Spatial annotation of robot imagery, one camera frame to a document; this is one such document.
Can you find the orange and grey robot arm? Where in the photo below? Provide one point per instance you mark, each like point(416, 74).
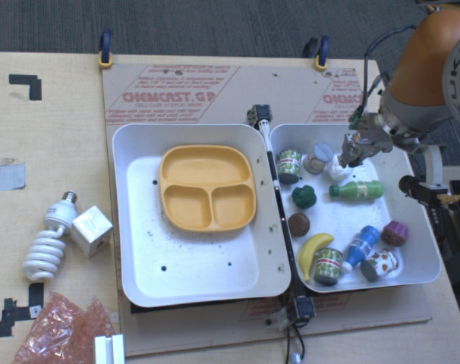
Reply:
point(419, 66)

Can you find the red print white can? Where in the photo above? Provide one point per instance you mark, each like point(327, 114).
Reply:
point(382, 264)

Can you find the brown cardboard board red print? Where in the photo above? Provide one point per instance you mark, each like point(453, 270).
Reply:
point(199, 93)

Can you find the white foam block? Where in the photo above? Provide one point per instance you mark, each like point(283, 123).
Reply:
point(108, 349)

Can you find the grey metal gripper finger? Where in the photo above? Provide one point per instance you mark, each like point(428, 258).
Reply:
point(347, 152)
point(361, 158)

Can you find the white plastic tray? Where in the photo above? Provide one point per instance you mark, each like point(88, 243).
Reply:
point(199, 260)
point(347, 218)

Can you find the blue bottle white cap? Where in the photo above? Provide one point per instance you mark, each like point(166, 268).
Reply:
point(363, 245)

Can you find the green broccoli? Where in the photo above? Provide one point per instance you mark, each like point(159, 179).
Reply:
point(304, 196)

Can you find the brown doughnut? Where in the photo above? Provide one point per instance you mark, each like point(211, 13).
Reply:
point(299, 224)

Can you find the white cube box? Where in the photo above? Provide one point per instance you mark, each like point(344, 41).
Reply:
point(91, 231)

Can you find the white spiral light bulb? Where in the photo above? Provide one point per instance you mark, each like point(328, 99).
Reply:
point(44, 248)

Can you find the yellow divided plate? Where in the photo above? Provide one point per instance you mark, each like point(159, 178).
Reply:
point(205, 165)

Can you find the green label can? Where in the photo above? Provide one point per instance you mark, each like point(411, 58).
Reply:
point(289, 163)
point(328, 265)

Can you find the grey lid can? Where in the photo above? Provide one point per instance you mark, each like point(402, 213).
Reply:
point(318, 157)

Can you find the green bottle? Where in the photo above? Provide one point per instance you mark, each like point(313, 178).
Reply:
point(359, 190)

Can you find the yellow banana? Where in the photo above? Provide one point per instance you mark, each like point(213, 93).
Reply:
point(309, 252)

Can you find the thin black and white rod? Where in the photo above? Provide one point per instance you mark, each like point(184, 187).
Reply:
point(279, 199)

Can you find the black cylinder on white bracket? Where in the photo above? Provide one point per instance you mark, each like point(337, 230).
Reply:
point(429, 192)

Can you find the white crumpled lump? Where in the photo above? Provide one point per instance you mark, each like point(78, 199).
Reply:
point(337, 173)

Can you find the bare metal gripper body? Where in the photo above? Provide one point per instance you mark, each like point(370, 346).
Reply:
point(374, 135)

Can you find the pink bubble wrap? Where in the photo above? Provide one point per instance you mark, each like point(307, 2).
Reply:
point(59, 332)

